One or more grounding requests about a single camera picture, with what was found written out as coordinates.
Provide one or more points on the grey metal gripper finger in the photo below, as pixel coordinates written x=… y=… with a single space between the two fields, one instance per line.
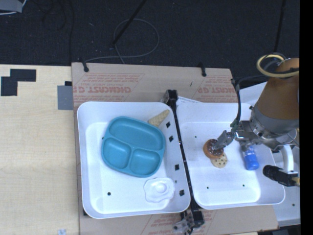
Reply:
x=247 y=148
x=223 y=141

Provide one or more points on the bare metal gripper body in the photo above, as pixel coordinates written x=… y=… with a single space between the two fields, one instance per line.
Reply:
x=249 y=133

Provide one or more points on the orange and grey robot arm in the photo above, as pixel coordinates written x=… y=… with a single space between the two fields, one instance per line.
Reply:
x=278 y=94

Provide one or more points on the blue bottle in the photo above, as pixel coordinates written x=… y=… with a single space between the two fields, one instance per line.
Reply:
x=251 y=160

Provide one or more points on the brown doughnut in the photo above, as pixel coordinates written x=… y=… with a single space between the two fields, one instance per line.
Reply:
x=207 y=150

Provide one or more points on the beige chocolate chip biscuit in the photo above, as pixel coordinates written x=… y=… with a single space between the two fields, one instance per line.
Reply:
x=220 y=162

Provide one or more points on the thin black rod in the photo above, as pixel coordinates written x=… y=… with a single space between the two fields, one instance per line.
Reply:
x=182 y=146

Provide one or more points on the white plastic tray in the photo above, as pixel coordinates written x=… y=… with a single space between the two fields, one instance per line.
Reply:
x=122 y=195
x=227 y=187

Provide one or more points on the beige ice cream cone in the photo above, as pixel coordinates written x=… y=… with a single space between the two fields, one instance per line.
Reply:
x=159 y=118

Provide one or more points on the white fried egg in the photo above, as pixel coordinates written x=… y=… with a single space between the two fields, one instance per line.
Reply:
x=159 y=189

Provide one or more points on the blue divided plate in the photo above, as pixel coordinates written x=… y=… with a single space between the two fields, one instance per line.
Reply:
x=133 y=146

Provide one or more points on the brown cardboard board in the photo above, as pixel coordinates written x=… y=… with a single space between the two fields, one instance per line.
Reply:
x=146 y=87

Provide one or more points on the black cylinder on white bracket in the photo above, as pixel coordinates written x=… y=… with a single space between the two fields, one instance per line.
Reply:
x=276 y=174

